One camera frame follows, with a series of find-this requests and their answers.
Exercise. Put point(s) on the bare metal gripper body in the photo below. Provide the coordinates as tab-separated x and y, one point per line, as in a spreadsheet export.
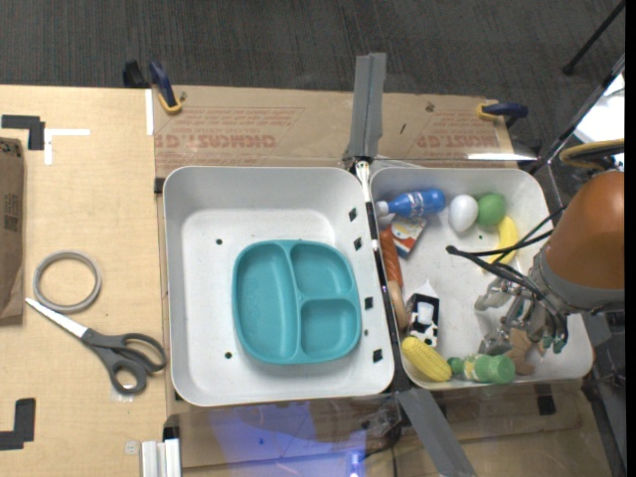
526	316

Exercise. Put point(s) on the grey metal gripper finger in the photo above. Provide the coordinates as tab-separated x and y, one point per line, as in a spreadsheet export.
494	343
489	298

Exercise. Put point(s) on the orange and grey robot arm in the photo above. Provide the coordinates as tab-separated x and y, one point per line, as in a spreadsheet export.
591	236

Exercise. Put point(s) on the green toy bottle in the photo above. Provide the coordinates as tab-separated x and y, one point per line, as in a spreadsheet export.
489	368

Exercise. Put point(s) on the brown toy biscuit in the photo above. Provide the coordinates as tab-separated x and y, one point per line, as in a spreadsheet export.
522	353

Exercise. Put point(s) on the white plastic tray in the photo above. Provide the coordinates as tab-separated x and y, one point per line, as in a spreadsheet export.
457	291
208	291

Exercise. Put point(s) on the black and white milk carton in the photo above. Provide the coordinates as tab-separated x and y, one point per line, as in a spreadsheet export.
425	316

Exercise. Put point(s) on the yellow banana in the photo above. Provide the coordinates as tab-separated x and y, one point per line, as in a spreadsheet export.
508	234

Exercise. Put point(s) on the yellow corn cob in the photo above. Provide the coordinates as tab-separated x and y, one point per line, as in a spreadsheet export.
427	361

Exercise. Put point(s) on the green toy lime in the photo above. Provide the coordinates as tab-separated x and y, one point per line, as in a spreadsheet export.
492	209

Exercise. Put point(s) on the white toy egg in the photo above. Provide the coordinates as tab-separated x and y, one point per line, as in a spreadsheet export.
463	212

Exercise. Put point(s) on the beige doughnut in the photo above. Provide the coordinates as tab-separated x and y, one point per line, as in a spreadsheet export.
397	303

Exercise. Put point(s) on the red white blue packet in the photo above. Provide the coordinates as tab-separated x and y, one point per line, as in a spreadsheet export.
408	234

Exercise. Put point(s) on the orange sausage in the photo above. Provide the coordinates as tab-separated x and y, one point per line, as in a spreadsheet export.
391	259

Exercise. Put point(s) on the blue toy bottle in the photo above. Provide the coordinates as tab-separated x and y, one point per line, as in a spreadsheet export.
417	203

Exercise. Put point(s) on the teal divided plate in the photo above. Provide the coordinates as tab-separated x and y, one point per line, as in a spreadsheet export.
268	301

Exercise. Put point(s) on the brown cardboard board red print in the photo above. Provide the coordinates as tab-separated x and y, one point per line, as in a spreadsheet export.
298	137

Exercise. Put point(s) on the grey tape roll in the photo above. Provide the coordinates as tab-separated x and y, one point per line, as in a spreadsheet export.
40	271

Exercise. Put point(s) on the brown paper bag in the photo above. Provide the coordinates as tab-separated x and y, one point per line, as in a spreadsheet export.
10	226

